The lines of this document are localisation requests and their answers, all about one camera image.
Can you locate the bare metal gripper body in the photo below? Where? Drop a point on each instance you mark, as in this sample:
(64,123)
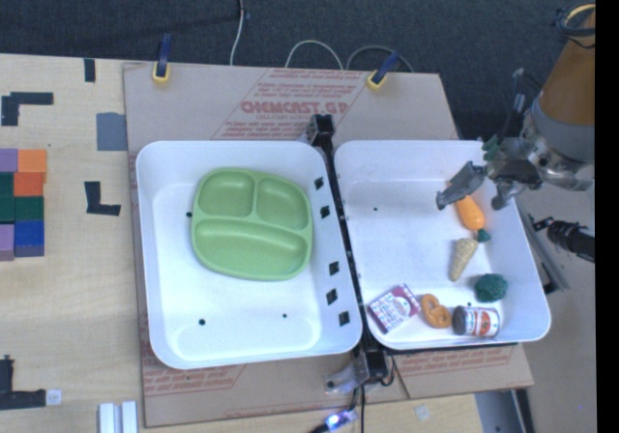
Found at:
(520,165)

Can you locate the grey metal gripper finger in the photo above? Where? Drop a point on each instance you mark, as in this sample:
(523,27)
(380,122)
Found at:
(505,194)
(462,182)

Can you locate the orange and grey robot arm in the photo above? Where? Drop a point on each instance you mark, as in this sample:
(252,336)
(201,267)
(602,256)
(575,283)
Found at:
(570,78)

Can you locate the orange carrot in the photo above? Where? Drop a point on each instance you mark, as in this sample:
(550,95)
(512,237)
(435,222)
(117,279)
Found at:
(470,213)

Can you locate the cream toy corn cone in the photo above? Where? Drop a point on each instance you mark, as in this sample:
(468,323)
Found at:
(463,257)

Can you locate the white plastic tray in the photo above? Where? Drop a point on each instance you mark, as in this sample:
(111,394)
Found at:
(406,238)
(242,320)

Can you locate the green broccoli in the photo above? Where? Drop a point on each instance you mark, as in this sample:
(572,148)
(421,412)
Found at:
(491,288)

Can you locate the small red and white can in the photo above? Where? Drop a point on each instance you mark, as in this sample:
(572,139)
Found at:
(479,321)

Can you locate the orange pretzel biscuit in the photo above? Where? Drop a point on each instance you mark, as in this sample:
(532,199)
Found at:
(435,311)

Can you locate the pink and purple carton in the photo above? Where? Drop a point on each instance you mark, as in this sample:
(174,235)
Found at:
(392,308)

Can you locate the green divided plate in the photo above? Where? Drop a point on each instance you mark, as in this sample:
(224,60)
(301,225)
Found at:
(251,223)

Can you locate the brown cardboard board red print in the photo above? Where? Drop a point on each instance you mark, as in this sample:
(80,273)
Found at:
(203,102)

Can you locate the white rectangular block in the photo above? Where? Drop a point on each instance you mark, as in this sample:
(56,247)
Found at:
(108,417)
(129,416)

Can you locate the orange cube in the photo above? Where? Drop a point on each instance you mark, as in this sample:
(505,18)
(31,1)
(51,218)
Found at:
(32,161)

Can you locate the red-orange cube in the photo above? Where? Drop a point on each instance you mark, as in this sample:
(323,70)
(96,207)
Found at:
(29,184)

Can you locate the green cube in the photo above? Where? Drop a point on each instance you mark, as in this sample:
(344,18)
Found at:
(29,209)
(6,196)

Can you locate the blue cube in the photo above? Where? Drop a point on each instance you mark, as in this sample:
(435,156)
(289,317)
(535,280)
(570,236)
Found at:
(29,238)

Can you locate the purple cube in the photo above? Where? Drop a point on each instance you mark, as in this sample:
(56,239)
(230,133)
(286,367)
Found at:
(8,160)
(6,242)

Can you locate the black cylinder on white bracket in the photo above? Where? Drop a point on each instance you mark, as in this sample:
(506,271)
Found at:
(573,238)

